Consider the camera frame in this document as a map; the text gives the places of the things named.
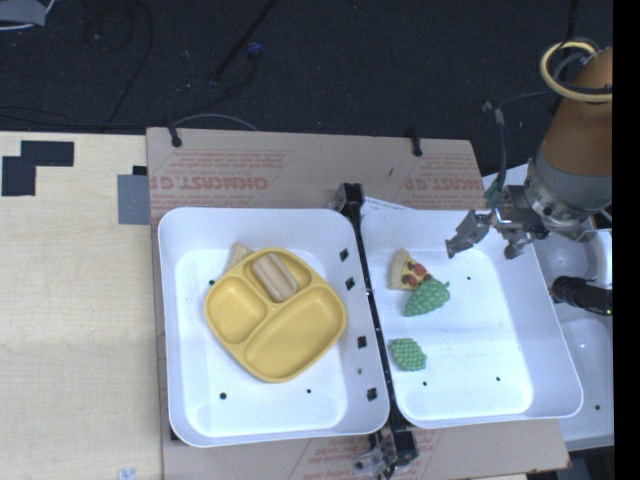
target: white tray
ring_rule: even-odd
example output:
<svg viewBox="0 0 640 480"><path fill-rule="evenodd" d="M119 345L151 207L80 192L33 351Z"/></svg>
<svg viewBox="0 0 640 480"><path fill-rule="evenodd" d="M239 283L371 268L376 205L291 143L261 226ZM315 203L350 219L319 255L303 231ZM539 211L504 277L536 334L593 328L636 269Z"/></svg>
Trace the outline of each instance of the white tray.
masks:
<svg viewBox="0 0 640 480"><path fill-rule="evenodd" d="M491 229L449 259L445 240L466 213L380 209L362 221L385 342L413 338L427 354L418 372L401 371L390 358L400 412L424 428L575 414L582 388L533 247L507 260L507 242ZM402 314L410 293L387 288L401 247L450 283L443 307Z"/></svg>
<svg viewBox="0 0 640 480"><path fill-rule="evenodd" d="M179 208L163 217L158 239L169 418L181 440L211 447L368 434L384 425L386 382L355 233L345 217L324 209ZM342 337L288 382L253 377L205 321L209 281L222 274L235 241L254 250L282 247L298 255L346 306ZM348 253L344 261L343 251Z"/></svg>

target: black clip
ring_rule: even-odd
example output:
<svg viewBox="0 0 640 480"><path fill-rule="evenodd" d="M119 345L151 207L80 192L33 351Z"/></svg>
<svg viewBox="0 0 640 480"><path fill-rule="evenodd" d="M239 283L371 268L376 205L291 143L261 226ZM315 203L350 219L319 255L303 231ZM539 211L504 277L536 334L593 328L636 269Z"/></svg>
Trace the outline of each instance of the black clip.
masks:
<svg viewBox="0 0 640 480"><path fill-rule="evenodd" d="M180 146L182 146L182 139L178 136L176 125L173 124L173 121L170 118L167 118L167 128L169 129L169 133L171 134L171 145L174 148L179 148Z"/></svg>
<svg viewBox="0 0 640 480"><path fill-rule="evenodd" d="M412 153L414 156L422 156L422 149L420 149L420 137L418 136L418 131L413 127L409 126L402 134L403 137L407 139L411 139L411 145L413 146Z"/></svg>

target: cardboard sheet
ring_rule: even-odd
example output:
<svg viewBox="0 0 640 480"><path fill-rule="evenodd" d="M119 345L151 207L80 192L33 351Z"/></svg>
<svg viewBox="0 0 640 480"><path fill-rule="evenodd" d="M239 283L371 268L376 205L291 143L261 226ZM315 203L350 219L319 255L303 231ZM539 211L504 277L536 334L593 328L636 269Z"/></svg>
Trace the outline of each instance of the cardboard sheet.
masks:
<svg viewBox="0 0 640 480"><path fill-rule="evenodd" d="M300 439L199 449L171 438L157 226L181 206L324 208L342 183L366 196L418 209L481 209L483 185L471 144L421 139L423 155L396 137L178 129L147 131L150 216L164 471L166 478L355 479L367 436ZM556 421L413 429L419 457L394 478L446 480L568 467Z"/></svg>

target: toy food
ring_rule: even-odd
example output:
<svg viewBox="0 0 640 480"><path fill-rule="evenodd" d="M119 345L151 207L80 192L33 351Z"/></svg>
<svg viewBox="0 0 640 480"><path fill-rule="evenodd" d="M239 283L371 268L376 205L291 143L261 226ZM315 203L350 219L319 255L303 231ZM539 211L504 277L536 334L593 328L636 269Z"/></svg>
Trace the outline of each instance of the toy food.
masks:
<svg viewBox="0 0 640 480"><path fill-rule="evenodd" d="M391 357L402 370L415 372L424 370L427 365L427 355L422 352L412 338L399 338L389 345Z"/></svg>
<svg viewBox="0 0 640 480"><path fill-rule="evenodd" d="M247 247L246 245L243 245L240 242L234 242L231 246L231 252L229 253L229 258L227 259L227 264L224 267L224 271L226 272L253 252L253 249Z"/></svg>
<svg viewBox="0 0 640 480"><path fill-rule="evenodd" d="M444 306L451 298L448 287L448 282L442 283L433 277L422 282L409 297L404 307L405 316L424 315Z"/></svg>
<svg viewBox="0 0 640 480"><path fill-rule="evenodd" d="M273 252L251 264L251 271L274 302L282 302L298 291L298 283L280 257Z"/></svg>
<svg viewBox="0 0 640 480"><path fill-rule="evenodd" d="M406 249L400 249L393 256L389 267L389 289L415 290L431 278L431 274L421 263L413 259Z"/></svg>

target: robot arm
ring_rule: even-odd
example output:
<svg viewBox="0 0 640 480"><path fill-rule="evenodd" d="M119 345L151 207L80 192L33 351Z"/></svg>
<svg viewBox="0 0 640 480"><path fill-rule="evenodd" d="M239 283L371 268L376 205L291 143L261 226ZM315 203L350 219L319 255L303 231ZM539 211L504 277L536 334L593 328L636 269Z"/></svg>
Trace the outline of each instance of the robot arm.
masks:
<svg viewBox="0 0 640 480"><path fill-rule="evenodd" d="M549 73L549 60L563 48L581 48L589 60L572 84ZM549 48L540 60L547 85L562 103L527 167L523 186L500 187L489 215L471 210L446 241L450 258L473 247L494 227L509 242L508 259L550 232L574 241L590 240L584 222L612 201L613 48L597 50L569 41Z"/></svg>

